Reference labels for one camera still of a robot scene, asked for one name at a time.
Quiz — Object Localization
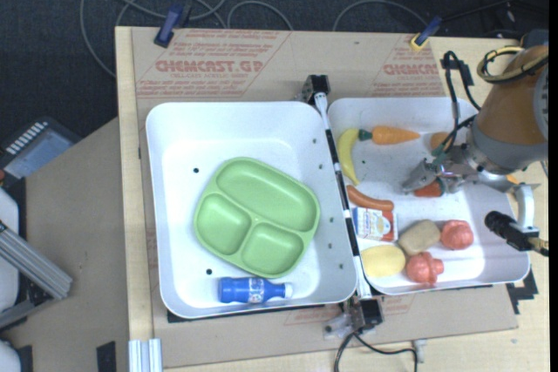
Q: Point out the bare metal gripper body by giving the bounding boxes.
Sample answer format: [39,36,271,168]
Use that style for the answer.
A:
[435,145,518,193]

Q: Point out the small orange carrot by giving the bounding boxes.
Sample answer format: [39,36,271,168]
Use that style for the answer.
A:
[412,179,446,199]

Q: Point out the orange round toy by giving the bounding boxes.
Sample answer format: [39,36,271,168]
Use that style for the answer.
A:
[430,131,451,152]

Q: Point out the pink lumpy toy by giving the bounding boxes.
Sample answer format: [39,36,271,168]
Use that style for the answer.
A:
[405,251,446,286]
[439,220,475,251]

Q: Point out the large orange carrot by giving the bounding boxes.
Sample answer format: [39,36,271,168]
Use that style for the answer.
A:
[357,125,422,146]

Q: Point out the orange sausage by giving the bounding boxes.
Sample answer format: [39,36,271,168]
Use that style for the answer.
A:
[345,184,396,213]

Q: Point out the tan potato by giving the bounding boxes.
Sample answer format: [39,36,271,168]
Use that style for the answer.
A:
[397,219,442,257]

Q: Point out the white and red carton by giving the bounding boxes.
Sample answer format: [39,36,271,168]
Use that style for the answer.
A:
[350,206,399,243]

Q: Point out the yellow banana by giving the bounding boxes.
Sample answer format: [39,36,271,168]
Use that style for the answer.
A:
[336,127,363,187]

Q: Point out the thin black and white rod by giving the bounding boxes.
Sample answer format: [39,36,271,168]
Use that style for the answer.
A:
[314,91,371,300]

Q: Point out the white plastic tray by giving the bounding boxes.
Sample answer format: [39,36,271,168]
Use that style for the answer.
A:
[145,100,360,321]
[326,96,533,297]

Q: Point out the yellow lemon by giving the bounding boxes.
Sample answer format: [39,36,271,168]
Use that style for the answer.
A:
[360,244,407,280]

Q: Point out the green divided plate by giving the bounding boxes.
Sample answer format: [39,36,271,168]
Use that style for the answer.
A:
[193,156,322,280]

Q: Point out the brown cardboard board red print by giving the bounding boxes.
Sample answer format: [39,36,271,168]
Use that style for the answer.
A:
[130,26,521,369]

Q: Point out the blue plastic bottle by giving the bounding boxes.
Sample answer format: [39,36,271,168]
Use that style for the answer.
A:
[217,275,295,306]

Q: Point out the black cylinder on white bracket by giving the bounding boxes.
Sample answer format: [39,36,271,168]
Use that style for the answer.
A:
[484,182,542,253]

